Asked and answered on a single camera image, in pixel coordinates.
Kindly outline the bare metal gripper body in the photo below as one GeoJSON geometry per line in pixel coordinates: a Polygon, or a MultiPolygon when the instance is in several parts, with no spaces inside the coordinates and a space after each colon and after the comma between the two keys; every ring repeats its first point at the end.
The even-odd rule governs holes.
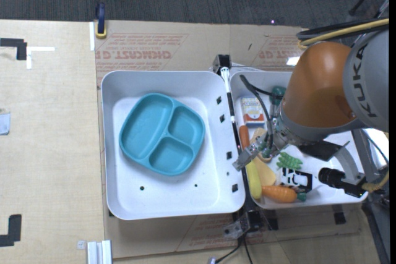
{"type": "MultiPolygon", "coordinates": [[[[259,137],[267,137],[267,141],[269,141],[267,131],[264,128],[258,127],[255,129],[252,135],[252,143],[254,143],[259,137]]],[[[272,158],[279,155],[282,150],[290,145],[296,145],[296,142],[294,140],[288,140],[286,137],[276,132],[273,135],[272,148],[270,149],[269,146],[264,147],[256,154],[255,158],[258,158],[261,161],[271,161],[272,158]]]]}

